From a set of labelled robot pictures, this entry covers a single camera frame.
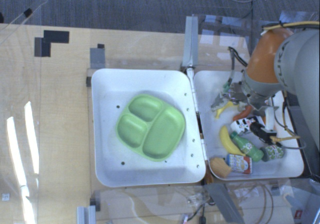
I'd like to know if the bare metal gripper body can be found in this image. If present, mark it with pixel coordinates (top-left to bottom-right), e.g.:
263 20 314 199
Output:
227 81 254 105

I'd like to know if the small yellow banana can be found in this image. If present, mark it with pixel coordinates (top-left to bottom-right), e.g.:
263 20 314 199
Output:
214 101 239 120

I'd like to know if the white black spotted milk carton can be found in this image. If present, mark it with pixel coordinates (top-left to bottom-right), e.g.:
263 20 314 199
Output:
229 116 264 135

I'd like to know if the large yellow banana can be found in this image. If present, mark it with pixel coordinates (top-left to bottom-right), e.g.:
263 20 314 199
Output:
219 125 247 157

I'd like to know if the green plastic bottle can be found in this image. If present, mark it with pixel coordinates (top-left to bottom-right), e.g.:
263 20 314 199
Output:
229 131 265 163

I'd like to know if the green divided plate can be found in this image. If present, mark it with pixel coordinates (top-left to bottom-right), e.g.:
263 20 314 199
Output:
115 93 187 162

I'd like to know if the tan bread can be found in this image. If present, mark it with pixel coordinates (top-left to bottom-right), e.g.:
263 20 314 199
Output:
209 157 233 178

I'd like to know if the blue red white carton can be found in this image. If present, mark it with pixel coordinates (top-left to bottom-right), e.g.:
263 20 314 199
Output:
225 153 254 175

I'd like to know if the green patterned can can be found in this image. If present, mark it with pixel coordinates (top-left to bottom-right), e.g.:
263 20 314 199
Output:
259 144 285 162

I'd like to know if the white plastic tray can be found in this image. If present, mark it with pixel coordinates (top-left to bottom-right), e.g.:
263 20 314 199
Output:
193 70 305 181
90 68 207 188

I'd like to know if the pale wood board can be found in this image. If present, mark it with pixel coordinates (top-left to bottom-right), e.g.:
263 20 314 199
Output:
0 23 253 224

